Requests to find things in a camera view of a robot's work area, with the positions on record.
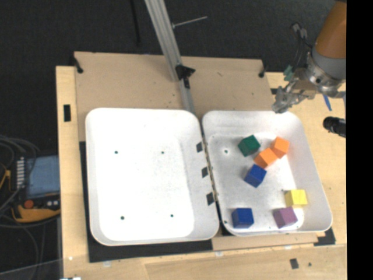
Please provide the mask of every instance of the wooden table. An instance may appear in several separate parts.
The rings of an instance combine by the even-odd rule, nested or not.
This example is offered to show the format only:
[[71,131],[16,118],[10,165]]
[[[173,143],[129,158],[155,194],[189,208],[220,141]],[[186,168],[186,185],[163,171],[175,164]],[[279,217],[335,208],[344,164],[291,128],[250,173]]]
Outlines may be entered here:
[[[322,126],[327,116],[343,118],[344,105],[342,100],[331,100],[329,112],[319,94],[291,112],[304,125],[332,210],[335,244],[314,245],[327,239],[326,233],[227,237],[219,232],[208,252],[89,262],[79,152],[79,142],[85,140],[85,115],[96,107],[182,109],[182,103],[161,55],[76,52],[75,57],[83,73],[73,66],[56,68],[65,277],[347,279],[346,140]],[[286,84],[282,73],[260,78],[258,59],[182,59],[185,66],[196,69],[191,93],[198,118],[210,110],[270,110],[274,101],[270,88]]]

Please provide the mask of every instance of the green cube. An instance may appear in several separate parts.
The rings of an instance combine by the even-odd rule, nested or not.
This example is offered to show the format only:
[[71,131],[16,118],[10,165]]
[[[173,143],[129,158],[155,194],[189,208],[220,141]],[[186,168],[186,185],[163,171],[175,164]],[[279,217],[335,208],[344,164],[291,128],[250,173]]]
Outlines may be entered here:
[[247,138],[241,140],[238,144],[238,148],[244,156],[252,155],[261,147],[258,140],[256,140],[254,135],[251,135]]

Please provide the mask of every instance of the cube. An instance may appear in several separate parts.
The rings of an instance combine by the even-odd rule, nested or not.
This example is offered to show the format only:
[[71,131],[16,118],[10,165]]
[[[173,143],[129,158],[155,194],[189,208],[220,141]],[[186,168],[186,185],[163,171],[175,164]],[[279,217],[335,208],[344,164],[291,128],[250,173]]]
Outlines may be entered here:
[[260,166],[254,164],[251,169],[245,176],[245,181],[257,188],[263,182],[264,177],[266,176],[267,171]]
[[298,218],[292,207],[280,208],[273,211],[273,217],[277,227],[282,228],[298,222]]
[[236,208],[232,212],[234,228],[249,228],[254,224],[254,216],[251,208]]
[[244,156],[252,155],[261,147],[254,135],[246,137],[238,144],[238,148]]
[[289,150],[290,142],[281,137],[276,137],[276,139],[271,144],[271,150],[275,155],[281,159],[284,155],[287,154]]
[[305,191],[301,189],[290,190],[285,193],[286,206],[299,208],[308,203]]
[[271,150],[271,148],[266,148],[265,150],[261,151],[254,159],[255,164],[259,167],[265,169],[269,165],[271,165],[274,161],[276,161],[278,157],[275,153]]

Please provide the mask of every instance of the blue cube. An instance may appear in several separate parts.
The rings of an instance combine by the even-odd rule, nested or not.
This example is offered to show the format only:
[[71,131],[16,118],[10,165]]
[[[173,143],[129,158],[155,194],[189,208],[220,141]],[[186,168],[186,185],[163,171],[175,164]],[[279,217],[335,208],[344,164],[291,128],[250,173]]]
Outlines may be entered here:
[[254,164],[248,173],[245,176],[245,181],[257,188],[263,182],[264,177],[266,176],[267,171],[257,164]]
[[249,228],[254,224],[251,208],[236,208],[232,213],[234,228]]

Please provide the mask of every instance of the tray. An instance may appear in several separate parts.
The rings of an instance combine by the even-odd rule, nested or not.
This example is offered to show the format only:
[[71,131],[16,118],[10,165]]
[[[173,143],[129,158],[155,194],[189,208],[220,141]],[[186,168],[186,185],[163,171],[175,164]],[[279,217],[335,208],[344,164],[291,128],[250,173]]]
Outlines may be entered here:
[[[202,120],[206,149],[212,170],[221,218],[226,229],[236,236],[290,232],[322,232],[330,228],[332,214],[301,121],[292,113],[271,111],[211,111]],[[244,157],[239,142],[255,135],[261,147]],[[243,179],[254,164],[254,157],[277,137],[290,142],[283,158],[266,168],[263,183],[255,188]],[[279,229],[273,211],[286,207],[284,193],[303,189],[308,204],[294,210],[298,222]],[[252,208],[254,224],[233,226],[231,213],[236,208]]]
[[106,246],[188,242],[219,229],[198,119],[97,108],[86,117],[93,237]]

